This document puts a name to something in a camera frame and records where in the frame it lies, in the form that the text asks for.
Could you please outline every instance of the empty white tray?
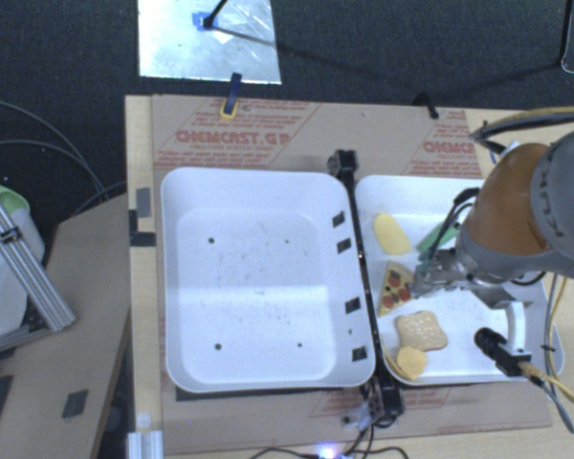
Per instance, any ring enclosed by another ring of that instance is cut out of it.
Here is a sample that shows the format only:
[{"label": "empty white tray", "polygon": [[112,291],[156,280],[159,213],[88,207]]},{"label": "empty white tray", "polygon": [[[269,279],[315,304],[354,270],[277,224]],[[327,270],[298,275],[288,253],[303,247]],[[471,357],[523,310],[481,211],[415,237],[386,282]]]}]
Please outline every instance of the empty white tray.
[{"label": "empty white tray", "polygon": [[[370,289],[375,309],[380,304],[382,284],[387,261],[398,262],[414,272],[419,263],[419,251],[415,247],[440,223],[444,221],[453,205],[454,197],[464,188],[480,186],[482,181],[426,177],[397,177],[372,175],[362,179],[356,188],[357,206],[364,240]],[[372,224],[374,218],[386,212],[391,214],[406,233],[413,248],[410,252],[390,256],[378,244]],[[533,301],[525,309],[526,346],[532,352],[532,362],[544,368],[543,323],[546,310],[546,294],[542,283],[521,287],[510,282],[503,288],[516,300]],[[442,350],[427,352],[428,365],[424,373],[410,385],[462,384],[511,381],[494,362],[483,355],[474,343],[476,331],[489,327],[507,337],[508,323],[503,310],[490,310],[470,291],[439,291],[431,297],[420,297],[400,306],[384,317],[378,318],[379,332],[386,350],[395,359],[400,347],[400,337],[395,319],[430,310],[436,315],[440,326],[449,338]],[[555,332],[554,354],[557,368],[563,366],[563,353]],[[399,375],[394,376],[403,381]]]},{"label": "empty white tray", "polygon": [[346,190],[321,173],[162,183],[166,363],[191,392],[364,383],[374,349]]}]

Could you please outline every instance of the yellow oval object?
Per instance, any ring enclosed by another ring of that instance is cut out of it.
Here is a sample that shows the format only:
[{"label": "yellow oval object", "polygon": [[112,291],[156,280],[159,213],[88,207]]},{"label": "yellow oval object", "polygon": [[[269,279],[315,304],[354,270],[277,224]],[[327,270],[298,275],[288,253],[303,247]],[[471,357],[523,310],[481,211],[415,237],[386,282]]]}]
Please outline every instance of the yellow oval object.
[{"label": "yellow oval object", "polygon": [[398,351],[397,364],[411,381],[417,379],[428,365],[428,356],[423,350],[413,347],[402,347]]},{"label": "yellow oval object", "polygon": [[410,240],[391,214],[382,213],[374,218],[374,234],[379,245],[389,255],[402,255],[412,250]]}]

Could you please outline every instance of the black pole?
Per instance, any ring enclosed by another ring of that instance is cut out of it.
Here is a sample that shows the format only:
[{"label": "black pole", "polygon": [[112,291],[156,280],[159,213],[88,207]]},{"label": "black pole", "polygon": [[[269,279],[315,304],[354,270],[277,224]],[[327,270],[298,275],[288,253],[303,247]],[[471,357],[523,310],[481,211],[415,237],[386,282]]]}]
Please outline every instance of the black pole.
[{"label": "black pole", "polygon": [[205,17],[202,20],[202,26],[204,27],[204,29],[212,29],[212,23],[214,22],[215,17],[221,11],[221,9],[223,9],[223,6],[226,5],[227,3],[228,0],[221,0],[221,2],[219,2],[217,7],[215,7],[214,11],[212,11],[212,13],[208,17]]},{"label": "black pole", "polygon": [[574,0],[566,0],[565,1],[565,15],[563,16],[563,30],[562,30],[562,46],[559,50],[559,59],[557,63],[559,65],[562,64],[563,57],[565,56],[565,52],[567,50],[567,37],[570,31],[570,18],[572,16],[572,4]]}]

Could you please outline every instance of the green lid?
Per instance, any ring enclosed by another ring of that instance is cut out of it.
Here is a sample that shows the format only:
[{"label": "green lid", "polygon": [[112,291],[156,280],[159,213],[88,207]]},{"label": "green lid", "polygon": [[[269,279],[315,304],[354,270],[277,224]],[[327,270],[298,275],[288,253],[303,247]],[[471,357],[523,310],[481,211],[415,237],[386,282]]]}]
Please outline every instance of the green lid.
[{"label": "green lid", "polygon": [[0,204],[4,206],[4,209],[7,210],[9,215],[21,208],[25,208],[30,212],[28,201],[26,201],[24,197],[19,195],[17,192],[13,192],[4,186],[0,186]]}]

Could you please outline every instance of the green object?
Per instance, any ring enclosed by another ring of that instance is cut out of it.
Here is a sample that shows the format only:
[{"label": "green object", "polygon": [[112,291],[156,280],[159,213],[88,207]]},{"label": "green object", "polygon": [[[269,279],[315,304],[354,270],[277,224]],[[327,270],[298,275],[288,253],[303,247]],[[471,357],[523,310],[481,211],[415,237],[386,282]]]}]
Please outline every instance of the green object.
[{"label": "green object", "polygon": [[25,208],[27,212],[30,212],[28,201],[22,195],[4,186],[0,186],[0,204],[4,206],[9,215],[21,208]]},{"label": "green object", "polygon": [[[435,241],[436,237],[438,236],[438,233],[440,233],[440,230],[442,229],[443,224],[444,223],[440,223],[438,226],[436,226],[434,229],[432,229],[430,231],[430,234],[428,234],[425,238],[423,238],[423,240],[421,240],[421,242],[417,245],[417,247],[416,247],[417,250],[421,252],[421,255],[419,256],[419,260],[422,260],[422,258],[426,257],[428,250],[431,248],[431,245],[433,245],[433,242]],[[442,238],[440,238],[440,242],[438,243],[438,248],[442,247],[444,244],[453,240],[455,238],[455,236],[457,236],[458,233],[459,233],[458,229],[456,229],[454,227],[449,227],[447,229],[447,231],[444,233],[444,235],[442,236]]]}]

